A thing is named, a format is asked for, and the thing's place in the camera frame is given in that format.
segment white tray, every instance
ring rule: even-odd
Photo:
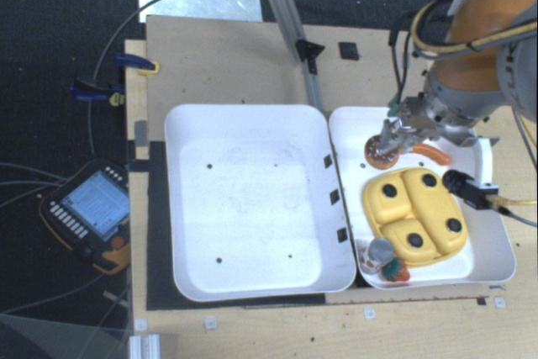
[[[356,262],[319,111],[182,105],[167,115],[165,133],[183,295],[204,302],[350,286]]]
[[[356,250],[366,247],[374,239],[361,203],[362,189],[372,178],[419,164],[440,177],[448,169],[471,176],[475,173],[472,149],[456,147],[443,139],[428,144],[451,156],[450,166],[439,166],[431,159],[415,154],[400,156],[398,163],[386,171],[369,166],[364,157],[364,145],[371,136],[379,134],[387,111],[387,108],[344,107],[336,109],[330,116],[330,135]],[[375,288],[390,289],[459,282],[502,282],[511,278],[515,272],[515,257],[501,216],[494,211],[476,211],[459,199],[456,201],[469,233],[466,245],[457,255],[434,265],[409,269],[411,278],[408,282],[388,282],[377,274],[362,274],[364,279]]]

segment white bracket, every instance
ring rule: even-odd
[[[135,335],[129,338],[129,359],[161,359],[161,338],[158,334]]]
[[[479,187],[493,187],[493,152],[490,138],[476,138],[472,143],[475,172],[474,182]]]
[[[215,316],[206,317],[203,325],[205,326],[205,330],[215,330],[217,329],[217,318]]]
[[[376,318],[376,310],[373,308],[365,308],[364,309],[364,318],[365,319],[375,319]]]

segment wooden table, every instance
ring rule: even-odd
[[[326,46],[318,68],[327,114],[344,105],[384,106],[395,93],[387,32],[314,26],[306,26],[306,32],[310,40]],[[361,59],[340,59],[340,41],[356,42]],[[157,77],[126,71],[128,138],[135,142],[138,160],[148,159],[147,141],[162,139],[163,113],[180,103],[307,102],[300,67],[287,54],[275,24],[153,17],[148,21],[147,43],[129,40],[126,50],[138,55],[149,51],[154,56],[150,59],[161,63]],[[424,68],[421,61],[413,62],[406,94],[421,89]],[[148,100],[151,80],[164,79],[160,76],[174,79],[165,94]],[[140,136],[141,125],[142,130],[147,125],[147,135]],[[501,137],[493,149],[493,180],[501,194],[534,198],[536,173],[510,110],[501,108],[477,132]],[[536,230],[529,226],[505,221],[517,270],[510,281],[495,288],[459,284],[388,292],[350,289],[327,295],[327,304],[319,306],[147,311],[147,172],[131,172],[129,183],[134,329],[136,335],[160,334],[162,357],[415,359],[538,354]],[[517,213],[536,220],[535,207],[517,208]],[[496,305],[497,297],[504,307]],[[485,298],[485,306],[477,298]],[[373,319],[366,318],[370,309]],[[216,329],[205,328],[207,317],[216,318]]]

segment black dot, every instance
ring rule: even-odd
[[[414,248],[420,248],[424,244],[424,240],[419,234],[409,234],[407,241]]]
[[[396,190],[396,187],[392,184],[385,184],[383,186],[383,194],[387,198],[394,198],[398,194],[398,191]]]
[[[425,174],[422,176],[422,182],[428,187],[435,187],[437,185],[437,180],[431,174]]]
[[[451,231],[451,232],[460,232],[462,231],[462,223],[460,222],[460,220],[458,219],[448,219],[446,221],[446,227],[448,227],[448,229]]]

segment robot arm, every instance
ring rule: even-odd
[[[426,139],[472,145],[472,127],[501,105],[536,121],[536,0],[465,0],[446,43],[437,46],[417,35],[427,8],[415,17],[411,34],[419,54],[439,60],[424,91],[405,98],[396,119],[385,120],[370,148],[376,167],[390,167],[395,155]]]

